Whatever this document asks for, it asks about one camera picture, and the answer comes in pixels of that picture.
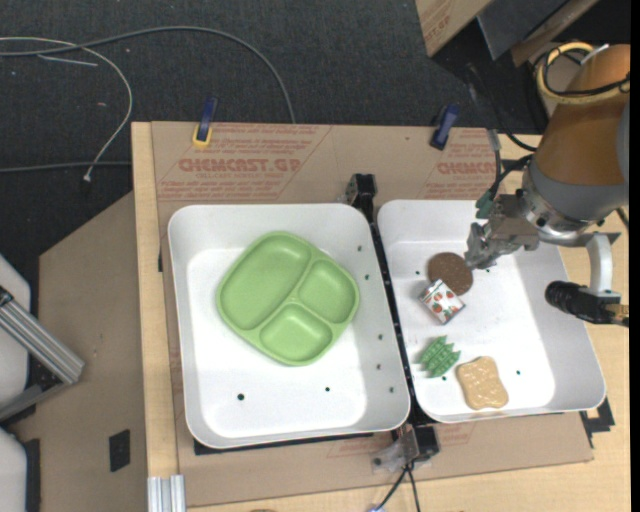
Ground beige bread slice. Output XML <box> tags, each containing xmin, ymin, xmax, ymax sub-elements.
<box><xmin>454</xmin><ymin>355</ymin><xmax>510</xmax><ymax>412</ymax></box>

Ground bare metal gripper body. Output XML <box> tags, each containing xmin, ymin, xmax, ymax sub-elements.
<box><xmin>485</xmin><ymin>190</ymin><xmax>609</xmax><ymax>257</ymax></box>

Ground small strawberry print carton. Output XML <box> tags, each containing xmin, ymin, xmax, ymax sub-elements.
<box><xmin>418</xmin><ymin>278</ymin><xmax>466</xmax><ymax>326</ymax></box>

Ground brown round biscuit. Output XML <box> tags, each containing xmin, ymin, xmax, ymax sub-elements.
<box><xmin>426</xmin><ymin>252</ymin><xmax>474</xmax><ymax>297</ymax></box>

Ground black cylinder on white bracket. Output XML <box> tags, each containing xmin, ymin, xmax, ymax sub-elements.
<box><xmin>544</xmin><ymin>232</ymin><xmax>624</xmax><ymax>326</ymax></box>

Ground brown cardboard board red print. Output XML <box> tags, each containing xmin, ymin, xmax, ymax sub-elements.
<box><xmin>149</xmin><ymin>121</ymin><xmax>596</xmax><ymax>494</ymax></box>

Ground white plastic tray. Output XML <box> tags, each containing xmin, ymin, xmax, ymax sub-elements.
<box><xmin>375</xmin><ymin>198</ymin><xmax>608</xmax><ymax>425</ymax></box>
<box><xmin>167</xmin><ymin>202</ymin><xmax>412</xmax><ymax>450</ymax></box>

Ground black block with thin wires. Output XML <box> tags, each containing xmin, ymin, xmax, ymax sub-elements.
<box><xmin>372</xmin><ymin>424</ymin><xmax>441</xmax><ymax>471</ymax></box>
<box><xmin>344</xmin><ymin>173</ymin><xmax>377</xmax><ymax>209</ymax></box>

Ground thin black rod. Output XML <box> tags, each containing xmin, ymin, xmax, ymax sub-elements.
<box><xmin>366</xmin><ymin>199</ymin><xmax>417</xmax><ymax>427</ymax></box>

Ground green divided plate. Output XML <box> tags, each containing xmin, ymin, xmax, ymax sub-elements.
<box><xmin>215</xmin><ymin>230</ymin><xmax>361</xmax><ymax>368</ymax></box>

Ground green pea pods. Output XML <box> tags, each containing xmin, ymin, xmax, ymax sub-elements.
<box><xmin>417</xmin><ymin>335</ymin><xmax>462</xmax><ymax>379</ymax></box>

